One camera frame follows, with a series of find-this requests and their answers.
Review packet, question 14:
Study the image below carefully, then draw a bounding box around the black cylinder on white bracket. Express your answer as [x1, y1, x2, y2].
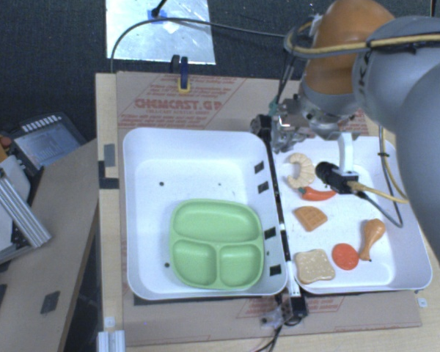
[314, 131, 361, 195]

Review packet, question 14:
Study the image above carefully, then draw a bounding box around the red tomato slice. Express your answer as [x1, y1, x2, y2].
[331, 242, 361, 271]

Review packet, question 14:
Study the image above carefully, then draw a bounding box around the orange carrot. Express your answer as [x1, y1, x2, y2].
[299, 186, 338, 202]

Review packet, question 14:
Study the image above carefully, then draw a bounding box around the white plastic tray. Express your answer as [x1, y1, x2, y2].
[269, 133, 434, 295]
[122, 127, 289, 301]

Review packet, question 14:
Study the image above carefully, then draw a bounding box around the brown cardboard board red print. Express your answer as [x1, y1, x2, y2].
[115, 70, 424, 348]

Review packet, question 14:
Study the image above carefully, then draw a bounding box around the black block with thin wires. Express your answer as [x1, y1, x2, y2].
[250, 114, 273, 139]
[280, 293, 309, 325]

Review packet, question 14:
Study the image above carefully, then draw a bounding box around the thin black and white rod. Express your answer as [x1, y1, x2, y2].
[264, 121, 298, 297]

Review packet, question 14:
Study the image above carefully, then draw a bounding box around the tan croissant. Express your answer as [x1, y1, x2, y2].
[286, 153, 317, 191]

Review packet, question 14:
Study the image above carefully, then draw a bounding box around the tan bread slice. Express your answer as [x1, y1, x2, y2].
[293, 248, 337, 285]

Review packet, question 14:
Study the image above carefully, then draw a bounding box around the green divided plate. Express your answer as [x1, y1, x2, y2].
[168, 198, 266, 292]

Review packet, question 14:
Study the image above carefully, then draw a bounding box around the brown chicken drumstick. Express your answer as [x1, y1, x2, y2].
[358, 218, 387, 263]

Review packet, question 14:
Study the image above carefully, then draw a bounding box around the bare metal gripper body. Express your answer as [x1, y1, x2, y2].
[276, 98, 361, 142]

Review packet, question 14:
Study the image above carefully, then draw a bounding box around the orange waffle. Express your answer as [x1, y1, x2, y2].
[292, 205, 329, 233]

